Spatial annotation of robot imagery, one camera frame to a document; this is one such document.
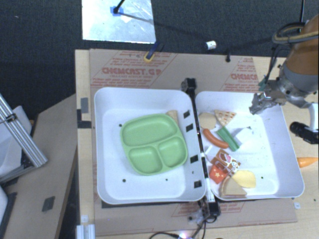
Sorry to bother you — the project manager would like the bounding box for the white plastic tray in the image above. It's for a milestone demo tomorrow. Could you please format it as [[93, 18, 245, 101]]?
[[94, 87, 207, 205], [195, 91, 305, 201]]

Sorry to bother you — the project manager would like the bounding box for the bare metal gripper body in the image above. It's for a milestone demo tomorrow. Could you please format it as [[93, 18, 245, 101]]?
[[263, 79, 313, 108]]

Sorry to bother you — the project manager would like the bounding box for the white carton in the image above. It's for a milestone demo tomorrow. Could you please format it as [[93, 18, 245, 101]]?
[[230, 125, 255, 149]]

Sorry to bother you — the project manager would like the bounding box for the thin black and white rod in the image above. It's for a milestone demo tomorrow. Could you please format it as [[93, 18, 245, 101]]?
[[186, 85, 215, 204]]

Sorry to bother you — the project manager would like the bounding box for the orange sausage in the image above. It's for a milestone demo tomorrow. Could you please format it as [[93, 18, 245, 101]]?
[[202, 128, 230, 149]]

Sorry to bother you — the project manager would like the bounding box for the brown printed packet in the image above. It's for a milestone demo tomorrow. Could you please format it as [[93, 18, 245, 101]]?
[[211, 148, 241, 177]]

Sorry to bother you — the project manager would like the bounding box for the tan bread crust piece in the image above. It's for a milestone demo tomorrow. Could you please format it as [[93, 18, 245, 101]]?
[[165, 110, 180, 127]]

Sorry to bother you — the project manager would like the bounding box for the yellow pizza slice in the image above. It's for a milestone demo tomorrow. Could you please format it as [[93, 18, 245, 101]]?
[[214, 110, 237, 127]]

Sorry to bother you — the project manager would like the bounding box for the brown cardboard board, red print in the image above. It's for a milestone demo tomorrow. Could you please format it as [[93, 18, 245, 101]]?
[[89, 49, 299, 237]]

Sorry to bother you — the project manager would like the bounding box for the black cylinder on white bracket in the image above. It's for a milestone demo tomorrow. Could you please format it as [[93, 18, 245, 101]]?
[[289, 102, 319, 144]]

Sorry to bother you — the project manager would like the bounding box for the green divided plate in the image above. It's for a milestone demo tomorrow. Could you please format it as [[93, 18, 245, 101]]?
[[120, 113, 189, 176]]

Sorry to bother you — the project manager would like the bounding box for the yellow lemon-shaped piece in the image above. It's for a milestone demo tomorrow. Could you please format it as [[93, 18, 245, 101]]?
[[231, 169, 257, 189]]

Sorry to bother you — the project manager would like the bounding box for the round tan biscuit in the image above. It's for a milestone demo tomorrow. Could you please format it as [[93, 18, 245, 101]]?
[[198, 112, 217, 130]]

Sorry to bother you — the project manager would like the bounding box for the green celery stick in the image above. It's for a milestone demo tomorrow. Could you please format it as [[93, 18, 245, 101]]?
[[216, 126, 240, 152]]

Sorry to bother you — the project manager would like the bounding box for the tan bread slice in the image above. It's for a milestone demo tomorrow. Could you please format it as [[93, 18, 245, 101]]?
[[219, 175, 248, 198]]

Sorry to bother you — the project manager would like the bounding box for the orange carrot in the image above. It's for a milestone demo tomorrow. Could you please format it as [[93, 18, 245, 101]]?
[[297, 157, 319, 169]]

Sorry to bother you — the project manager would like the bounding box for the black block with thin wires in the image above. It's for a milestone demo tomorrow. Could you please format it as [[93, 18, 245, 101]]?
[[181, 78, 198, 93], [198, 200, 221, 219]]

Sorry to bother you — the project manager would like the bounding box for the orange cube with star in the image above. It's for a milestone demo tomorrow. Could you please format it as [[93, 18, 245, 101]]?
[[208, 164, 229, 185]]

